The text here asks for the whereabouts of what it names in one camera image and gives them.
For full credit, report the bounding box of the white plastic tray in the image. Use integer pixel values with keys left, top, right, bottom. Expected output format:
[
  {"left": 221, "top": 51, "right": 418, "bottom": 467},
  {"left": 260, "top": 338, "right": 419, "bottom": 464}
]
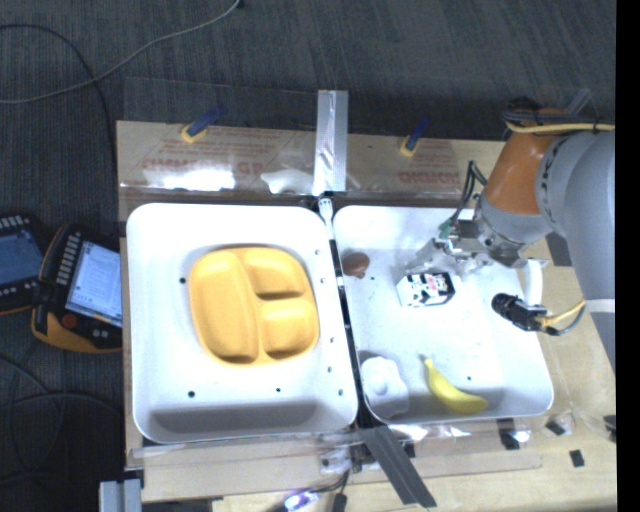
[
  {"left": 125, "top": 202, "right": 360, "bottom": 445},
  {"left": 332, "top": 204, "right": 555, "bottom": 426}
]

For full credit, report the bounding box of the brown cardboard board red print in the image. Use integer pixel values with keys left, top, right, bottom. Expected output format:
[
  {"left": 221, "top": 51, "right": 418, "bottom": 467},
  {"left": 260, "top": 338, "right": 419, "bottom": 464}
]
[{"left": 115, "top": 119, "right": 617, "bottom": 504}]

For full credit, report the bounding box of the yellow divided plate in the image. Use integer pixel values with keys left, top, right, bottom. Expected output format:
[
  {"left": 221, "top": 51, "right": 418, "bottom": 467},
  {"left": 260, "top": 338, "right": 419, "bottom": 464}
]
[{"left": 188, "top": 244, "right": 321, "bottom": 366}]

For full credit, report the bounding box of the black cylinder on white bracket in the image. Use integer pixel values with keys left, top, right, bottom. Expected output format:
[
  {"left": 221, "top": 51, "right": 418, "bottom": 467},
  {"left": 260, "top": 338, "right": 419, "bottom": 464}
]
[{"left": 491, "top": 258, "right": 550, "bottom": 333}]

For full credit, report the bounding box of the brown round toy biscuit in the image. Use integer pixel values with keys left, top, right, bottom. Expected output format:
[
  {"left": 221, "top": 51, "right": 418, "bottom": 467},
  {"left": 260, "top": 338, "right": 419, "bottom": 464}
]
[{"left": 341, "top": 251, "right": 372, "bottom": 279}]

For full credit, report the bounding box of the black and white carton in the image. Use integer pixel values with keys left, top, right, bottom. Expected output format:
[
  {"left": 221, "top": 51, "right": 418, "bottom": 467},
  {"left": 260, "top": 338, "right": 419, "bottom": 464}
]
[{"left": 396, "top": 271, "right": 457, "bottom": 309}]

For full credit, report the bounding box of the yellow banana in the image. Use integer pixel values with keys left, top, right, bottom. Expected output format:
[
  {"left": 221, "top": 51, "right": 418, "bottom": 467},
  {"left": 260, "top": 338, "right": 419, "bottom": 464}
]
[{"left": 423, "top": 356, "right": 490, "bottom": 416}]

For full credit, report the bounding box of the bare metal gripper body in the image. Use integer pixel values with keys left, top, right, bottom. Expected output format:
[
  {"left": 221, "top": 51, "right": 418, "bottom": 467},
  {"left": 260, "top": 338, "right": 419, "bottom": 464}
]
[{"left": 433, "top": 217, "right": 530, "bottom": 270}]

